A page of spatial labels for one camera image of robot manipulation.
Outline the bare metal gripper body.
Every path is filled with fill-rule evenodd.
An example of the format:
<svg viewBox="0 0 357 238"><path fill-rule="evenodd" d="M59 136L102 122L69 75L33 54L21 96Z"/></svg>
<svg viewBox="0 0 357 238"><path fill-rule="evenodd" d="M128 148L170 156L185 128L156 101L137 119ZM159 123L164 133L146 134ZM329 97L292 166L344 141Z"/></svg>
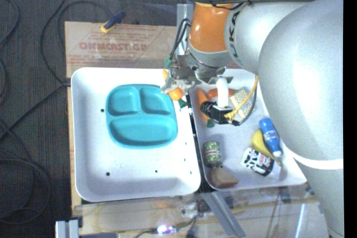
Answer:
<svg viewBox="0 0 357 238"><path fill-rule="evenodd" d="M176 55L171 60L170 76L180 83L180 79L196 78L200 83L216 84L219 79L231 83L232 76L224 75L225 67L211 67L197 61L191 55Z"/></svg>

